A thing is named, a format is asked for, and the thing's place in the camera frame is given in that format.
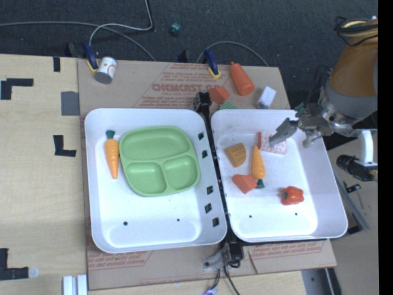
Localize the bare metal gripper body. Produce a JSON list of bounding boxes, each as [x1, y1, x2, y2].
[[296, 101, 354, 135]]

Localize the red and white packet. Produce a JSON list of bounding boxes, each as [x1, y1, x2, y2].
[[257, 131, 288, 156]]

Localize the white carton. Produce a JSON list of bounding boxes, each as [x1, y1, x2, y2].
[[255, 85, 278, 110]]

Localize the orange carrot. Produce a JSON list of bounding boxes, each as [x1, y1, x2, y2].
[[251, 144, 267, 190], [104, 130, 120, 180]]

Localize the orange waffle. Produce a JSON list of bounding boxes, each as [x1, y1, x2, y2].
[[224, 142, 247, 168]]

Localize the green and white toy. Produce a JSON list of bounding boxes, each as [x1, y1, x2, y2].
[[217, 100, 239, 111]]

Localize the orange bell pepper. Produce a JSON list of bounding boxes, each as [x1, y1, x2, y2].
[[279, 186, 305, 207]]

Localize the orange wedge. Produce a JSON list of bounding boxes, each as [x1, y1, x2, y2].
[[208, 85, 231, 105], [232, 173, 259, 195]]

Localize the orange bottle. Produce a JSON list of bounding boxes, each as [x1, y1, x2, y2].
[[229, 61, 256, 97]]

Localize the thin black rod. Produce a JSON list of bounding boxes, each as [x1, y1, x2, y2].
[[199, 109, 238, 272]]

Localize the white plastic tray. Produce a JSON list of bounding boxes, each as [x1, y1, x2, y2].
[[210, 108, 349, 243], [84, 108, 228, 254]]

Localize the green divided plate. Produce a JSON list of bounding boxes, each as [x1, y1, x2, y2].
[[118, 125, 201, 198]]

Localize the brown cardboard board, red print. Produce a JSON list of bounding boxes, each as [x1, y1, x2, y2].
[[76, 58, 337, 290]]

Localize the white can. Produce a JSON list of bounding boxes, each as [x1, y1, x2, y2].
[[94, 56, 119, 85]]

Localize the black cylinder on white bracket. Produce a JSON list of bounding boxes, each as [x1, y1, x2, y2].
[[335, 128, 379, 183]]

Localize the black block with wires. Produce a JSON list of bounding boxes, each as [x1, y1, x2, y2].
[[225, 240, 245, 266], [194, 91, 214, 113]]

